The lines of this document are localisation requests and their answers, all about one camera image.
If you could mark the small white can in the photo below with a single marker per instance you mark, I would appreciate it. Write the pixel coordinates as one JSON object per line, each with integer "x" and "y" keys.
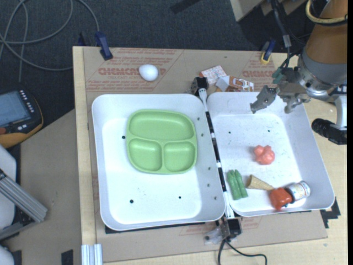
{"x": 299, "y": 190}

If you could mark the white plastic tray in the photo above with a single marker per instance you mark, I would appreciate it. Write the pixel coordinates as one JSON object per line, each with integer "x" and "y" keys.
{"x": 275, "y": 131}
{"x": 154, "y": 203}

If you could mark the green asparagus bunch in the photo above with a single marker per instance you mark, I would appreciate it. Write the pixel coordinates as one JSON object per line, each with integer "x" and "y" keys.
{"x": 236, "y": 185}

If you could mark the orange and white packet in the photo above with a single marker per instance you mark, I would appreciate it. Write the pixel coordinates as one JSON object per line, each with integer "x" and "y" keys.
{"x": 213, "y": 74}

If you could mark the pink lumpy toy food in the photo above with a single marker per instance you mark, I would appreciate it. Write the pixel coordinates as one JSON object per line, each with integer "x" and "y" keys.
{"x": 264, "y": 154}

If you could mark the white egg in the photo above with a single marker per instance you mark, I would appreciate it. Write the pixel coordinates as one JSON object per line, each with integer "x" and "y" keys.
{"x": 148, "y": 72}

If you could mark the green divided plate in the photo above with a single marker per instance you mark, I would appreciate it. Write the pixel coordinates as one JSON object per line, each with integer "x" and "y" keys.
{"x": 161, "y": 141}

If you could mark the black cylinder on white bracket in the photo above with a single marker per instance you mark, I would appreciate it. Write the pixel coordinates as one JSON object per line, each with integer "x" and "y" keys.
{"x": 332, "y": 126}

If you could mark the brown cardboard board red print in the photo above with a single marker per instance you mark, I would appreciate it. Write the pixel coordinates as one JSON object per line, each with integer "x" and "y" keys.
{"x": 176, "y": 62}

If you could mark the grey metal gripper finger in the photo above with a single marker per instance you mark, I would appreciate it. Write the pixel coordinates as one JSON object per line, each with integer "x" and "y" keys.
{"x": 291, "y": 103}
{"x": 262, "y": 98}

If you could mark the thin black and white rod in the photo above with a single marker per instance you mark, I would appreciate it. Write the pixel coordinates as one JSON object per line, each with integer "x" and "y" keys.
{"x": 213, "y": 139}

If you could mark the orange and white carton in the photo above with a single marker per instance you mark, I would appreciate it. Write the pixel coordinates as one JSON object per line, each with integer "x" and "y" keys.
{"x": 237, "y": 84}

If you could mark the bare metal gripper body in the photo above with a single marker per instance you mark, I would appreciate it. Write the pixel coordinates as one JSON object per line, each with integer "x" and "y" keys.
{"x": 299, "y": 85}

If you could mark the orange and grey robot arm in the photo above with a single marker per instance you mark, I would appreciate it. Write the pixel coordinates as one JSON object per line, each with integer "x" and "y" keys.
{"x": 328, "y": 43}

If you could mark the tan ice cream cone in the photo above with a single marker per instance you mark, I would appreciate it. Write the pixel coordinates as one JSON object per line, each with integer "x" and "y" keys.
{"x": 257, "y": 183}

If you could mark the orange bell pepper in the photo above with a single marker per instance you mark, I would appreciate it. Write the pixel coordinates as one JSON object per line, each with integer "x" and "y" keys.
{"x": 280, "y": 198}

